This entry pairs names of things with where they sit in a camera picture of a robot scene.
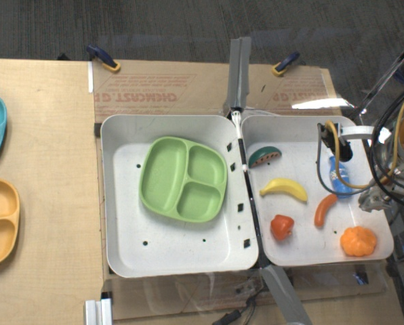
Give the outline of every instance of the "metal bracket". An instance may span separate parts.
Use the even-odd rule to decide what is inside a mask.
[[[113,325],[112,299],[85,301],[85,325]]]
[[[339,140],[341,143],[345,143],[348,139],[371,139],[372,138],[373,127],[367,125],[359,125],[352,127],[342,127],[339,124]]]
[[[285,270],[269,265],[261,269],[261,274],[288,325],[312,325]]]
[[[250,37],[240,37],[230,42],[228,96],[223,105],[225,116],[231,109],[242,111],[246,107],[247,95],[250,92],[250,50]]]

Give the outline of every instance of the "green divided plate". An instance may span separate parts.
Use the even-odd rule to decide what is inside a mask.
[[[139,194],[153,212],[203,223],[222,208],[227,177],[226,162],[215,150],[187,139],[162,137],[145,158]]]

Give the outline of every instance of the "wooden table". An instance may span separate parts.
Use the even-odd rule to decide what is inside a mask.
[[[0,324],[83,324],[103,283],[94,99],[87,62],[0,60],[7,135],[0,178],[21,202],[16,247],[0,264]],[[404,324],[392,280],[386,292],[307,301],[314,324]],[[211,324],[224,311],[117,324]],[[251,324],[284,324],[276,305]]]

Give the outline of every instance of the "white tray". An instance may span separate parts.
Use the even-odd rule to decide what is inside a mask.
[[[354,125],[341,116],[249,116],[242,122],[247,159],[257,149],[276,146],[282,156],[250,169],[264,252],[276,265],[289,267],[387,258],[393,238],[382,211],[358,206],[359,195],[338,201],[322,229],[314,226],[315,210],[328,195],[317,179],[317,123],[327,119]],[[144,208],[138,186],[141,166],[150,145],[166,135],[182,137],[217,150],[228,165],[228,184],[219,215],[207,223],[170,219]],[[102,157],[106,209],[106,249],[110,268],[125,278],[240,271],[251,268],[258,246],[235,127],[221,116],[117,115],[102,124]],[[354,156],[345,162],[350,182],[366,184],[371,172],[360,140],[352,140]],[[321,173],[330,184],[327,155]],[[292,178],[308,192],[303,204],[286,194],[259,196],[268,181]],[[273,239],[270,222],[276,214],[294,218],[293,234]],[[340,236],[350,226],[363,225],[376,233],[373,254],[348,257]]]
[[[205,144],[224,157],[226,193],[212,221],[170,219],[145,209],[139,199],[140,165],[150,145],[166,135]],[[239,271],[255,264],[258,244],[230,121],[221,116],[116,115],[103,122],[101,141],[107,259],[116,274],[139,278]]]
[[[359,195],[339,200],[327,213],[322,229],[315,227],[314,216],[319,202],[329,193],[317,178],[317,123],[327,119],[343,126],[354,125],[341,116],[249,116],[241,128],[247,159],[264,146],[275,146],[282,156],[269,165],[250,169],[249,176],[260,221],[262,242],[266,256],[276,265],[300,266],[322,263],[343,263],[385,259],[393,251],[393,237],[383,211],[364,212],[359,208]],[[353,158],[344,162],[350,183],[367,184],[372,178],[361,140],[352,140]],[[321,175],[328,186],[329,163],[323,145]],[[272,178],[292,178],[308,192],[304,204],[286,194],[259,195]],[[293,234],[284,241],[276,241],[270,232],[270,222],[276,214],[289,215],[295,221]],[[377,236],[373,254],[366,257],[347,257],[340,246],[340,236],[350,226],[363,225]]]

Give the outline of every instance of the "gray carpet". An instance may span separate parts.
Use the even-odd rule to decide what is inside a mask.
[[[0,0],[0,58],[88,60],[94,43],[116,59],[227,63],[244,36],[251,63],[299,51],[358,105],[404,50],[404,0]],[[390,80],[371,121],[402,87]]]

